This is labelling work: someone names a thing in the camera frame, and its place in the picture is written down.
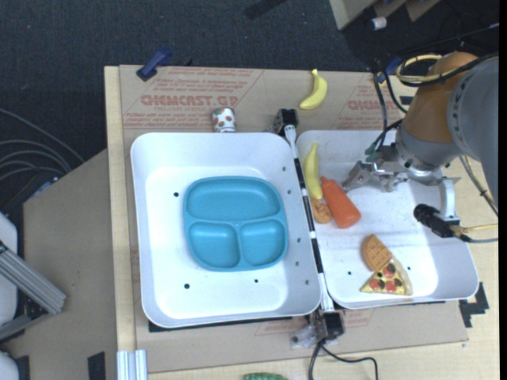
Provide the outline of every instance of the black floor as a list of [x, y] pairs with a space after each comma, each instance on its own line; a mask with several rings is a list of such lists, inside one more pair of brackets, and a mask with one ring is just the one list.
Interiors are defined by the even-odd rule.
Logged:
[[[173, 65], [350, 71], [420, 51], [484, 55], [499, 47], [499, 27], [456, 38], [498, 23], [499, 0], [443, 0], [415, 22], [401, 8], [376, 32], [365, 26], [372, 9], [338, 31], [329, 0], [0, 0], [0, 13], [4, 213], [55, 174], [44, 168], [65, 173], [80, 164], [13, 115], [89, 159], [105, 148], [104, 66], [144, 64], [162, 46]], [[449, 41], [428, 46], [441, 40]]]

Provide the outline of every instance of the blue object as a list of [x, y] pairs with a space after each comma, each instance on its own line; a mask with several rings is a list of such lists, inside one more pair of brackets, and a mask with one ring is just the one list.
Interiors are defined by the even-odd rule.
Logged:
[[153, 78], [157, 74], [155, 68], [168, 65], [172, 56], [173, 52], [169, 48], [161, 47], [155, 52], [150, 61], [136, 72], [137, 75], [144, 81]]
[[235, 272], [268, 268], [284, 258], [288, 227], [276, 189], [256, 177], [208, 177], [183, 200], [185, 236], [202, 267]]

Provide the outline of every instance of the green object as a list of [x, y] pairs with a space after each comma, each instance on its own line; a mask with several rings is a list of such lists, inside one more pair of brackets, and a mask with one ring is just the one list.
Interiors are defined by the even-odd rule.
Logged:
[[272, 373], [251, 373], [245, 374], [243, 380], [287, 380], [284, 376]]

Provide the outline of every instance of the orange bottle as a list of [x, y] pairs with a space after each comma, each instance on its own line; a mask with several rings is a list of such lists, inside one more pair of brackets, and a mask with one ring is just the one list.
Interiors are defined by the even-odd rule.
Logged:
[[340, 228], [349, 228], [361, 219], [361, 213], [333, 179], [321, 176], [322, 194]]

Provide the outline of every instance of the toy banana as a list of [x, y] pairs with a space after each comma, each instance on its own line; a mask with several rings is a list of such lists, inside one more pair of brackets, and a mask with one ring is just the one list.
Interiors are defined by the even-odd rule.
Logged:
[[303, 161], [303, 176], [307, 186], [308, 195], [312, 199], [320, 200], [322, 198], [322, 186], [318, 178], [318, 144], [312, 143], [310, 152]]
[[314, 88], [310, 96], [299, 104], [302, 110], [317, 108], [324, 101], [327, 94], [327, 81], [318, 75], [317, 69], [313, 69], [311, 73], [314, 75]]

